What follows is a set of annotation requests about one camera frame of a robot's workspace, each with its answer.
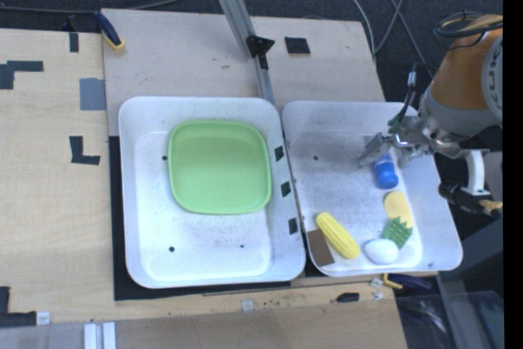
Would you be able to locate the green plate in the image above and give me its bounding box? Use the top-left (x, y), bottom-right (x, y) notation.
top-left (168, 119), bottom-right (273, 217)

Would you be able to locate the black cylinder on white bracket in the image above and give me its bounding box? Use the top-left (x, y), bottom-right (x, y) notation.
top-left (438, 149), bottom-right (503, 218)

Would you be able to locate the pale wood board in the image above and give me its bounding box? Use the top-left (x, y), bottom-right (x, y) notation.
top-left (100, 7), bottom-right (436, 298)

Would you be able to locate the yellow corn cob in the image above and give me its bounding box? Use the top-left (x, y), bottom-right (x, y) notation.
top-left (315, 211), bottom-right (362, 262)

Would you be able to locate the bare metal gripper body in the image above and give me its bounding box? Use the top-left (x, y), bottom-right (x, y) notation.
top-left (387, 114), bottom-right (467, 160)

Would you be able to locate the yellow pineapple with green leaves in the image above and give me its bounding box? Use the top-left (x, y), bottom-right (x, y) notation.
top-left (382, 190), bottom-right (414, 251)

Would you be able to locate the blue bottle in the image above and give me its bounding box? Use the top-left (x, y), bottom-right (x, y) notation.
top-left (373, 150), bottom-right (400, 190)

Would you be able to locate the brown flat rectangle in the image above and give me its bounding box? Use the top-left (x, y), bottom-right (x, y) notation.
top-left (306, 229), bottom-right (336, 268)

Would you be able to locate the white plastic tray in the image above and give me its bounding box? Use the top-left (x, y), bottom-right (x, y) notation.
top-left (118, 96), bottom-right (307, 290)
top-left (281, 100), bottom-right (464, 279)

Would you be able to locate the white egg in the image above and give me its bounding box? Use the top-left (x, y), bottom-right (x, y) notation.
top-left (363, 238), bottom-right (400, 266)

